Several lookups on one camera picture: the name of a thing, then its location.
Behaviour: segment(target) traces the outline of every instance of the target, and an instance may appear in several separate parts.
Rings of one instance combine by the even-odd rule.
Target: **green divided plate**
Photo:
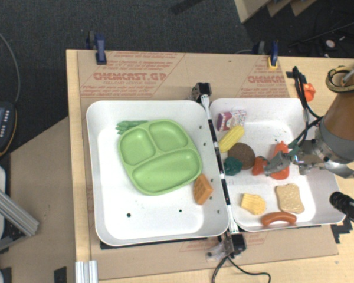
[[[119,155],[135,187],[161,195],[191,183],[202,172],[201,157],[175,121],[155,120],[120,136]]]

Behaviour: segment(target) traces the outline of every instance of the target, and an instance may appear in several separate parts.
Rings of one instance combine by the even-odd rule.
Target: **purple package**
[[[219,132],[222,132],[227,131],[234,126],[242,126],[245,122],[246,116],[247,112],[245,110],[219,113],[217,129]]]

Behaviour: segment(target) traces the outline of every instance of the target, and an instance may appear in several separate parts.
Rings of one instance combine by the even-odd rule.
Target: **dark carpet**
[[[0,0],[0,32],[21,75],[13,151],[68,116],[65,50],[83,49],[89,31],[107,50],[235,54],[278,40],[279,55],[354,58],[354,0],[318,0],[299,16],[286,6],[270,17],[261,9],[239,20],[234,0]],[[291,47],[324,33],[313,41]],[[320,45],[326,38],[337,50]],[[12,101],[17,75],[0,39],[0,101]]]

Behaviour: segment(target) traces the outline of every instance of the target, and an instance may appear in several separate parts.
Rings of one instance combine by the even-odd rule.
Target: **white tray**
[[[240,142],[249,145],[256,156],[272,158],[277,142],[292,142],[304,129],[303,109],[296,98],[223,98],[215,100],[210,106],[214,125],[219,113],[246,110],[245,135]],[[314,137],[315,128],[309,130],[307,139]],[[218,141],[225,132],[216,130]],[[227,154],[222,154],[225,161]],[[307,175],[300,175],[295,165],[290,165],[287,179],[275,180],[266,175],[254,176],[251,169],[242,170],[234,176],[226,176],[228,193],[230,194],[232,213],[238,226],[246,231],[258,232],[270,229],[291,228],[294,226],[314,226],[338,223],[345,217],[329,202],[330,195],[339,190],[334,174],[313,169]],[[274,222],[263,227],[260,216],[254,216],[240,207],[244,193],[258,194],[265,201],[267,209],[263,215],[279,212],[275,187],[295,183],[300,190],[301,201],[305,211],[297,215],[295,225],[285,222]]]
[[[212,180],[211,199],[194,201],[190,183],[171,193],[147,196],[130,181],[117,151],[116,124],[170,119],[190,135]],[[205,110],[196,102],[98,101],[87,110],[93,174],[94,216],[101,241],[111,246],[218,236],[228,227],[219,168]]]
[[[240,140],[255,151],[256,156],[271,158],[276,142],[291,142],[304,128],[300,101],[294,98],[219,99],[211,104],[214,121],[221,112],[244,109],[245,135]],[[124,120],[170,119],[179,123],[190,135],[202,158],[202,172],[214,187],[211,199],[197,205],[190,183],[176,191],[159,196],[140,193],[130,181],[117,152],[116,124]],[[101,241],[111,246],[175,241],[218,236],[227,230],[229,218],[224,199],[217,158],[204,108],[193,101],[98,101],[87,110],[88,139],[93,174],[94,215]],[[224,133],[217,133],[220,140]],[[310,129],[308,139],[313,137]],[[227,176],[227,188],[236,224],[245,231],[304,227],[339,223],[344,214],[334,209],[330,195],[339,190],[335,176],[325,170],[313,169],[299,174],[290,166],[286,180],[265,175],[253,176],[242,170]],[[297,215],[295,225],[274,222],[263,227],[260,216],[240,207],[244,193],[258,194],[267,204],[264,214],[277,212],[275,187],[295,183],[305,211]]]

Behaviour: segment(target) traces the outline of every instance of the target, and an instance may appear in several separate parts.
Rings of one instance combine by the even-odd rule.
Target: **brown ball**
[[[254,166],[255,154],[253,149],[247,144],[235,144],[228,151],[228,157],[234,157],[241,161],[243,170],[248,170]]]

